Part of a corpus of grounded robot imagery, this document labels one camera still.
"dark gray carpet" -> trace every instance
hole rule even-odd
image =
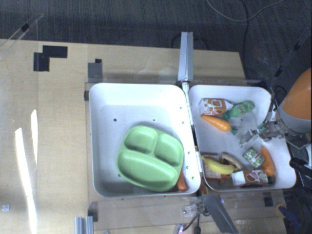
[[[239,0],[210,0],[222,13],[243,20]],[[244,0],[249,15],[278,0]],[[208,49],[238,51],[250,79],[270,83],[275,71],[302,32],[311,30],[312,0],[286,0],[248,22],[233,22],[213,11],[206,0],[0,0],[0,37],[20,26],[17,13],[43,13],[39,40],[170,47],[181,31],[193,31]],[[201,41],[195,48],[204,49]],[[311,66],[311,37],[287,67],[288,89]]]

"small package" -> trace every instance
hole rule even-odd
[[[260,153],[258,153],[253,147],[248,149],[243,154],[243,157],[253,166],[254,169],[257,169],[265,161],[265,158]]]
[[[261,186],[268,184],[268,177],[265,170],[244,170],[232,173],[233,184],[235,186],[255,185]]]
[[[200,114],[209,116],[221,116],[232,107],[233,105],[224,99],[204,98],[199,103]]]

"white plastic tray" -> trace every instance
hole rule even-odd
[[[200,186],[186,99],[173,85],[94,85],[89,94],[94,187],[105,197],[191,194]],[[182,170],[188,190],[153,193],[118,176],[117,153],[127,131],[136,125],[157,128],[179,139],[184,148]]]
[[[219,185],[217,181],[208,180],[207,184],[212,189],[216,191],[254,191],[287,189],[294,186],[296,175],[294,169],[289,166],[291,156],[284,139],[275,138],[264,142],[258,137],[254,142],[247,143],[242,148],[239,146],[240,137],[248,129],[256,129],[266,117],[271,95],[265,89],[258,87],[196,85],[190,89],[189,97],[200,152],[218,154],[227,152],[236,157],[246,169],[251,170],[252,167],[242,157],[243,153],[251,146],[260,151],[261,145],[264,145],[269,150],[277,171],[276,183],[270,187],[237,188],[233,186],[231,181]],[[255,107],[252,112],[243,117],[230,118],[230,124],[238,129],[237,134],[234,136],[231,132],[218,130],[200,117],[198,105],[202,98],[222,98],[234,103],[251,100],[254,102]]]

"green bottle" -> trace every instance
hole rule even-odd
[[[229,119],[231,117],[240,117],[243,116],[245,113],[250,112],[252,109],[254,109],[254,103],[250,100],[247,100],[233,106],[233,108],[225,112],[222,117],[224,119]]]

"metal clamp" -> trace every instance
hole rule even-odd
[[[193,80],[193,32],[182,32],[177,81]]]
[[[93,217],[75,217],[75,234],[93,234]]]

